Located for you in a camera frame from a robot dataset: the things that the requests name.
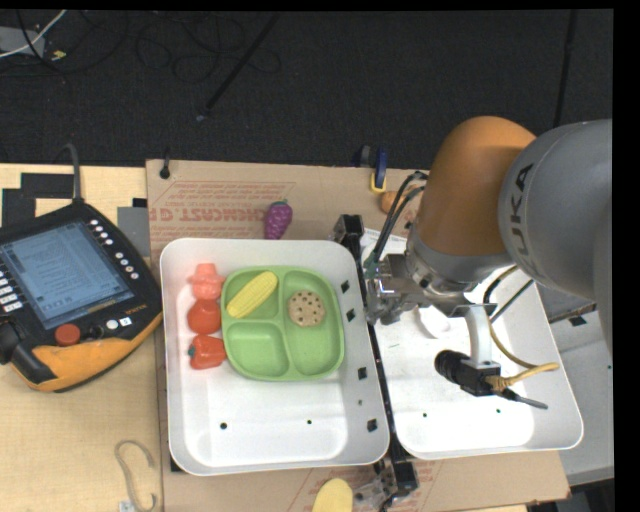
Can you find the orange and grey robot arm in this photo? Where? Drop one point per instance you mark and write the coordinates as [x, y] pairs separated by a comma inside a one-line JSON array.
[[550, 210]]

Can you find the brown bread roll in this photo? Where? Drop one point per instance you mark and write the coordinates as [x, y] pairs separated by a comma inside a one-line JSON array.
[[387, 201]]

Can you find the brown cardboard board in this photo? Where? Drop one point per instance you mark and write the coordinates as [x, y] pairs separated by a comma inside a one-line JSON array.
[[320, 205]]

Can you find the red tomato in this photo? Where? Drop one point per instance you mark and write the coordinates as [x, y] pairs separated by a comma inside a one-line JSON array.
[[204, 317]]

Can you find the pink toy figure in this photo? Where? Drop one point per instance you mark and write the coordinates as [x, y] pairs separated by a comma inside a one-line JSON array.
[[206, 281]]

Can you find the green divided plate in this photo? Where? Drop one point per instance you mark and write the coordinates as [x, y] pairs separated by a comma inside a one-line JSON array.
[[260, 347]]

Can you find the thin black rod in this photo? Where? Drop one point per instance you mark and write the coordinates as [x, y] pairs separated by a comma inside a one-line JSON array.
[[384, 385]]

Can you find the yellow corn cob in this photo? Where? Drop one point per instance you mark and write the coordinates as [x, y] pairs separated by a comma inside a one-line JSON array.
[[252, 294]]

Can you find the brown biscuit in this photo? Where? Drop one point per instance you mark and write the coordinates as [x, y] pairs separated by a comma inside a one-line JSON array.
[[306, 308]]

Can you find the white plastic tray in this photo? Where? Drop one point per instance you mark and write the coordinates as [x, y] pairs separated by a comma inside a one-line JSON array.
[[450, 425], [270, 420]]

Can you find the yellow oval toy food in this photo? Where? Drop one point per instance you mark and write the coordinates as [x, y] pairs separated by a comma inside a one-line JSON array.
[[332, 496]]

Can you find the black cylinder on white bracket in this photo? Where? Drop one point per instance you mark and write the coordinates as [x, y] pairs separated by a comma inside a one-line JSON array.
[[477, 372]]

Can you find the red bell pepper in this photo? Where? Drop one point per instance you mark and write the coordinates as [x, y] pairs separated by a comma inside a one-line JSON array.
[[207, 352]]

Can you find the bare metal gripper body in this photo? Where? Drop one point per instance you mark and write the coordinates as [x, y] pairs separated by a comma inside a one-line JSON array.
[[400, 290]]

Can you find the purple grapes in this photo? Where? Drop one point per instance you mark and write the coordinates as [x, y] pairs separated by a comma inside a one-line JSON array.
[[278, 221]]

